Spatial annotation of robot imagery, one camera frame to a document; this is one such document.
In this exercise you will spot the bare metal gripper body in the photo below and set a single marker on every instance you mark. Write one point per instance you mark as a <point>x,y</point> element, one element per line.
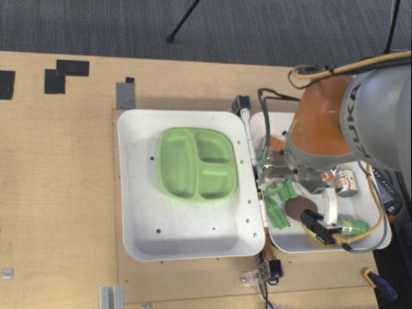
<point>278,169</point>

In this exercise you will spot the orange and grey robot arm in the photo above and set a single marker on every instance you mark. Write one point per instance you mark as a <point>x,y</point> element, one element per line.
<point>370,121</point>

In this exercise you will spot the green toy vegetable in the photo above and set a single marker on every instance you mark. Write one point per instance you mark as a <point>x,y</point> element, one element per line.
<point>287,190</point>
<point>276,215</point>

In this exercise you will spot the brown round biscuit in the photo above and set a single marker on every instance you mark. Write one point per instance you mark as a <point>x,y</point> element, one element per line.
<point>297,206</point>

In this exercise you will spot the orange and white carton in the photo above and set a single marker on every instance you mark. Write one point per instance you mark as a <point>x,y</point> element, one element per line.
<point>329,176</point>

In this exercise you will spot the white and orange can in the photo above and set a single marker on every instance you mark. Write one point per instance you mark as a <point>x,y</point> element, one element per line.
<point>347,182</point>

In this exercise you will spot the yellow banana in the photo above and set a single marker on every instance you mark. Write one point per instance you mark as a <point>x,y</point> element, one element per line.
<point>311,233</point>

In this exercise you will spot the white plastic tray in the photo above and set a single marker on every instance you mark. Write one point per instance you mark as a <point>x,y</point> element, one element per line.
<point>299,240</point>
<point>193,230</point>

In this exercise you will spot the green plastic bottle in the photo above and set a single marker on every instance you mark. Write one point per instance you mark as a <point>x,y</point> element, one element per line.
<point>355,226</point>

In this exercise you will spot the green divided plate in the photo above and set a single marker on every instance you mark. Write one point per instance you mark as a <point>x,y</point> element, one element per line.
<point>178,163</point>

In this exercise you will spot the black tripod leg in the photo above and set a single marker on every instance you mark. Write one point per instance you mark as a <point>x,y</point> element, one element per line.
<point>395,14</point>
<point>190,11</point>

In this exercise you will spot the black cylinder on white bracket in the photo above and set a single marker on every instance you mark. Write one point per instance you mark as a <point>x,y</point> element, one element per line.
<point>323,228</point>

